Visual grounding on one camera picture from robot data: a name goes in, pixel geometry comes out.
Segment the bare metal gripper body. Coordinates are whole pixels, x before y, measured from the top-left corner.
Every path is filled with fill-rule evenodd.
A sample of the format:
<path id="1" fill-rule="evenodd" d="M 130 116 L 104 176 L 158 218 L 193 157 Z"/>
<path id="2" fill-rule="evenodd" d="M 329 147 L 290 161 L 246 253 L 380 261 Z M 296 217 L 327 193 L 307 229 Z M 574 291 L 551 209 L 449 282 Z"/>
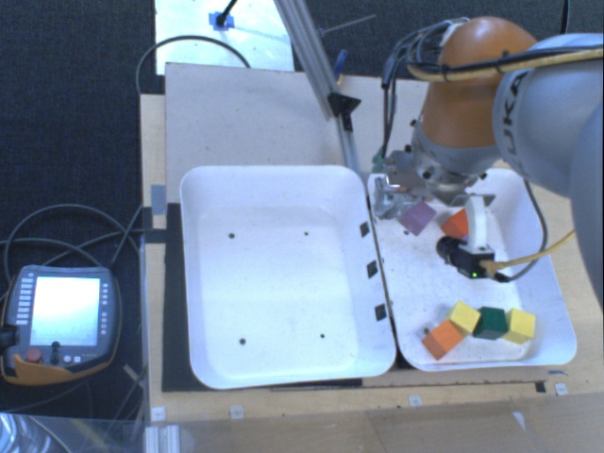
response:
<path id="1" fill-rule="evenodd" d="M 435 198 L 455 205 L 477 181 L 477 175 L 449 171 L 420 151 L 394 151 L 384 163 L 382 190 L 392 196 Z"/>

